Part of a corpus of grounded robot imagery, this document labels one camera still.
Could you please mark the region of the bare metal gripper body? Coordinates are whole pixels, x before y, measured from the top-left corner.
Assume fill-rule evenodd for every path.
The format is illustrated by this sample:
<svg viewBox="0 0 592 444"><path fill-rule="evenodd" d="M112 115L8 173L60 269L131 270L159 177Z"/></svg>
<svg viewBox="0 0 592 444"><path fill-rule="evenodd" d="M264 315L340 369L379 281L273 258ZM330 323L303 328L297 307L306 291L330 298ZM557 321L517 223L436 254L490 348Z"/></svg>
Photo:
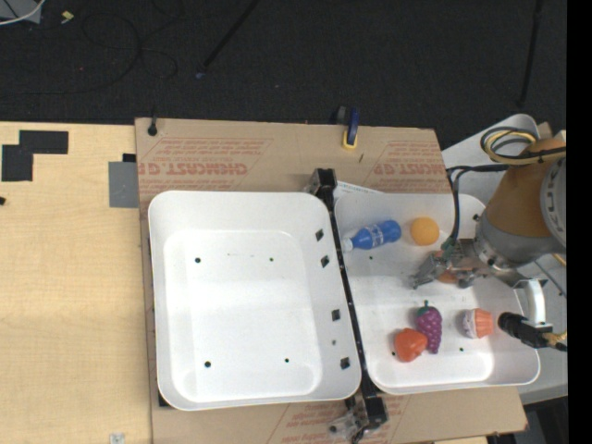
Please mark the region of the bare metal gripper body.
<svg viewBox="0 0 592 444"><path fill-rule="evenodd" d="M499 276L510 272L510 262L487 240L446 240L438 252L443 272L437 278L456 278L462 270L474 270L479 277Z"/></svg>

